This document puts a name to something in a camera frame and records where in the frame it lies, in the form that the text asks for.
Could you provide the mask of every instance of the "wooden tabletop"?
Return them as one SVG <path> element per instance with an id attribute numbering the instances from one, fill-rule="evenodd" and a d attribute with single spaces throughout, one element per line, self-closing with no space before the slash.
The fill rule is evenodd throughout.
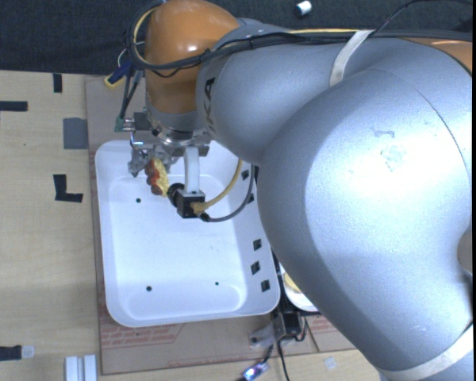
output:
<path id="1" fill-rule="evenodd" d="M 32 359 L 0 362 L 0 381 L 63 380 L 65 357 L 99 357 L 88 151 L 63 147 L 63 120 L 86 118 L 84 82 L 84 75 L 63 75 L 56 93 L 52 74 L 0 71 L 0 101 L 28 102 L 26 112 L 0 113 L 0 346 L 35 348 Z M 82 202 L 55 200 L 58 174 Z M 284 380 L 280 360 L 269 363 L 259 379 Z M 252 364 L 98 379 L 233 381 Z M 286 367 L 292 381 L 379 380 L 356 350 L 290 356 Z"/>

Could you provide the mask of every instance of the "white strap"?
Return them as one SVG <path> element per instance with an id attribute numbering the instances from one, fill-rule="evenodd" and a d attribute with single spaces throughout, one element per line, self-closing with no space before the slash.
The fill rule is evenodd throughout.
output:
<path id="1" fill-rule="evenodd" d="M 332 73 L 330 74 L 330 87 L 336 85 L 344 77 L 344 68 L 352 53 L 361 45 L 362 42 L 372 33 L 373 29 L 362 29 L 355 32 L 355 35 L 344 45 L 336 56 L 333 63 Z"/>
<path id="2" fill-rule="evenodd" d="M 380 371 L 390 381 L 418 381 L 446 370 L 474 350 L 474 331 L 471 324 L 459 339 L 437 357 L 409 370 Z"/>

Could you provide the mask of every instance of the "dark floor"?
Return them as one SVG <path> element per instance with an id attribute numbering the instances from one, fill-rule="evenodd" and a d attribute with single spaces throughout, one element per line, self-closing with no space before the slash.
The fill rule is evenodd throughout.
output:
<path id="1" fill-rule="evenodd" d="M 132 15 L 151 0 L 0 0 L 0 69 L 105 75 L 115 67 Z M 411 0 L 209 0 L 237 17 L 292 29 L 376 28 Z M 399 14 L 389 29 L 472 32 L 472 6 L 422 2 Z"/>

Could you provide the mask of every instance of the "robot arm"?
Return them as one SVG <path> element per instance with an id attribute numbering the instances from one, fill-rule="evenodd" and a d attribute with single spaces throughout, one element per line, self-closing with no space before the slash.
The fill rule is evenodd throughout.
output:
<path id="1" fill-rule="evenodd" d="M 183 13 L 193 2 L 171 4 Z M 472 275 L 457 258 L 471 221 L 469 68 L 434 46 L 375 37 L 333 84 L 345 41 L 298 44 L 279 27 L 229 24 L 216 45 L 229 53 L 199 52 L 194 108 L 174 116 L 147 97 L 152 124 L 179 132 L 192 117 L 184 128 L 202 131 L 199 142 L 259 166 L 275 255 L 382 377 L 474 379 Z M 244 40 L 267 43 L 238 49 Z"/>

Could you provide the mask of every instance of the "white plate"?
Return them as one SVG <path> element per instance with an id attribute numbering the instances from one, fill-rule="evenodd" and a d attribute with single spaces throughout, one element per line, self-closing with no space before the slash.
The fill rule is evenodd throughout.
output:
<path id="1" fill-rule="evenodd" d="M 95 169 L 102 236 L 106 305 L 130 327 L 265 314 L 280 290 L 257 202 L 233 219 L 182 219 L 167 198 L 155 196 L 142 171 L 127 168 L 128 141 L 97 150 Z M 217 143 L 200 159 L 200 187 L 217 196 L 236 169 L 236 157 Z M 243 171 L 250 166 L 244 164 Z M 171 166 L 170 184 L 184 182 L 183 159 Z M 225 216 L 243 201 L 248 179 L 207 210 Z"/>

